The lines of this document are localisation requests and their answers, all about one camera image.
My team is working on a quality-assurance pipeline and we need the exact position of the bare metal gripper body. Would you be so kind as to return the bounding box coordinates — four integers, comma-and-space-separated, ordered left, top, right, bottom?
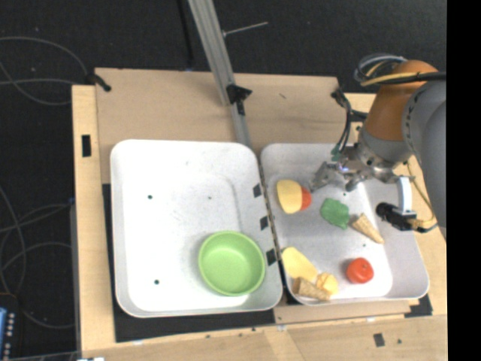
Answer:
335, 144, 410, 184

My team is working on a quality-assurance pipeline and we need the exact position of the green toy lettuce leaf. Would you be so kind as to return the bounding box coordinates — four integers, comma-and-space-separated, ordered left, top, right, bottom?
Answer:
319, 197, 351, 230

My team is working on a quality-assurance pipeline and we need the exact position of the yellow and red toy fruit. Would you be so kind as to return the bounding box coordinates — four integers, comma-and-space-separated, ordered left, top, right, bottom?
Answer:
276, 179, 313, 215

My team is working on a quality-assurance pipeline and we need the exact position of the tan ice cream cone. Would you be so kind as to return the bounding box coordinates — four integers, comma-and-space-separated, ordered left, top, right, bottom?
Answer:
350, 212, 385, 244

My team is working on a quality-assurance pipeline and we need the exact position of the white plastic tray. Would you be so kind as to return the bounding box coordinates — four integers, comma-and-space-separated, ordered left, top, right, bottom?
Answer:
109, 138, 283, 318
259, 142, 431, 307

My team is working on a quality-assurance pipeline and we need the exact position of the red toy tomato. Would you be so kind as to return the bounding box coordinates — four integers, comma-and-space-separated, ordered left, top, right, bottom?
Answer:
345, 257, 375, 284

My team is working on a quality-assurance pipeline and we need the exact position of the pale yellow toy slice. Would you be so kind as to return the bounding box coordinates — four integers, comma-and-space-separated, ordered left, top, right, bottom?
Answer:
280, 246, 319, 282

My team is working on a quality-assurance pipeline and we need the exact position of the yellow ice cream cone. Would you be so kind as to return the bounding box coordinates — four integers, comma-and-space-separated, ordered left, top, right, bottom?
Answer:
292, 272, 340, 302

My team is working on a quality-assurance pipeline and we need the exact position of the green bowl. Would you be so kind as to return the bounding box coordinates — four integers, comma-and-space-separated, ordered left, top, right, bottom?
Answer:
198, 230, 267, 297

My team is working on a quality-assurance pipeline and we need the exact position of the pale wood board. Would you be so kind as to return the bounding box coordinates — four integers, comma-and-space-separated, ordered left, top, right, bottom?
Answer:
71, 67, 448, 361

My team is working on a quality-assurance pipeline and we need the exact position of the black cylinder on white bracket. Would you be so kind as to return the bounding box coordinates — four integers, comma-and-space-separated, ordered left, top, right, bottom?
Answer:
375, 176, 419, 232

